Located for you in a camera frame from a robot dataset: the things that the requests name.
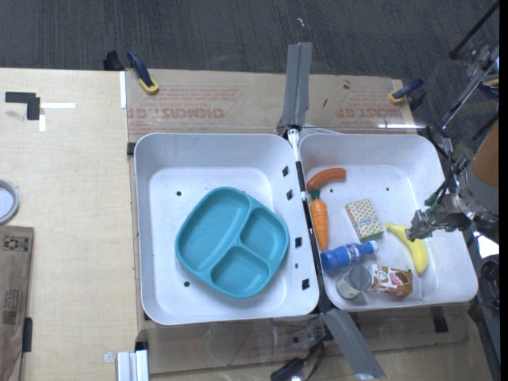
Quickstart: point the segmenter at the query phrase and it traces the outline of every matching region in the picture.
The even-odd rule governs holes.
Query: blue divided plate
[[[276,214],[241,190],[219,187],[187,216],[175,250],[188,271],[217,291],[249,298],[270,282],[288,245]]]

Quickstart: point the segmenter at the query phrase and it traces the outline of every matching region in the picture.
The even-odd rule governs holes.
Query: orange carrot
[[[316,234],[317,243],[322,251],[328,248],[328,210],[326,203],[319,198],[319,189],[310,192],[312,202],[310,203],[310,216]]]
[[[344,168],[329,168],[314,175],[309,182],[307,182],[307,190],[321,188],[325,183],[332,180],[343,180],[346,177],[346,170]]]

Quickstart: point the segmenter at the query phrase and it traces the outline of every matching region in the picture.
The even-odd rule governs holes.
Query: blue bottle
[[[365,244],[346,244],[321,253],[321,265],[325,271],[334,271],[341,267],[358,263],[366,254],[374,254],[379,246],[376,241]]]

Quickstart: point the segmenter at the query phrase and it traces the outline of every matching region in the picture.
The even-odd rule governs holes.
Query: silver can
[[[361,265],[351,267],[337,281],[337,291],[344,299],[354,299],[371,284],[371,273]]]

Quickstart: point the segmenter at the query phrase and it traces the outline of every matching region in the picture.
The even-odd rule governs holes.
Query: yellow banana
[[[418,274],[421,274],[429,263],[429,254],[427,252],[427,247],[424,242],[420,239],[416,239],[415,241],[407,240],[406,231],[409,227],[401,226],[401,225],[392,225],[391,223],[387,223],[387,230],[396,234],[397,237],[408,247],[411,251],[411,256],[413,257],[414,267]]]

